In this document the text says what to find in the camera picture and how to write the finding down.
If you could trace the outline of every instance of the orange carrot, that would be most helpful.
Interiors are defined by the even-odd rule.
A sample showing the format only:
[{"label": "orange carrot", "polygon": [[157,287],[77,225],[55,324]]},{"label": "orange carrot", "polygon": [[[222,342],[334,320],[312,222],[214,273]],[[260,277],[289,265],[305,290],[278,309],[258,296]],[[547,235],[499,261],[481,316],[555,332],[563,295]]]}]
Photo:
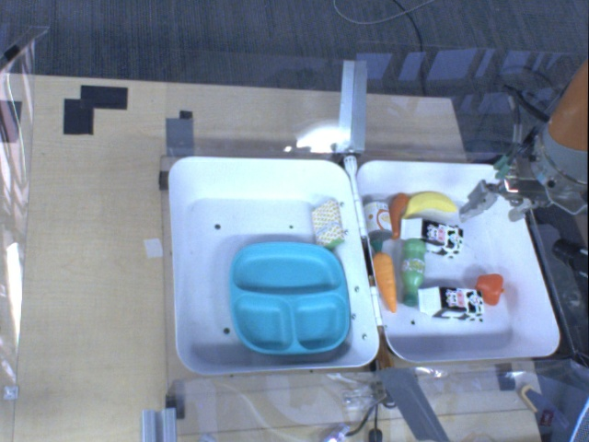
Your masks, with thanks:
[{"label": "orange carrot", "polygon": [[405,193],[399,193],[390,205],[388,211],[390,213],[390,224],[393,227],[393,239],[398,239],[401,234],[401,217],[407,208],[409,196]]},{"label": "orange carrot", "polygon": [[372,259],[375,279],[380,296],[392,312],[397,312],[397,286],[393,260],[384,252],[377,252]]}]

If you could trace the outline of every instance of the blue divided plate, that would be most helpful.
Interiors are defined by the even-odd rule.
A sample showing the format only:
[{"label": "blue divided plate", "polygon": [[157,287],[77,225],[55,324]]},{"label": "blue divided plate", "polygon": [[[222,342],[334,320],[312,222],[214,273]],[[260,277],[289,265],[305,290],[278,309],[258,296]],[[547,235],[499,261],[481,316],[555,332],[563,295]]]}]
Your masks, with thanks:
[{"label": "blue divided plate", "polygon": [[350,299],[332,252],[303,242],[264,242],[231,264],[231,317],[237,336],[263,354],[303,355],[340,345]]}]

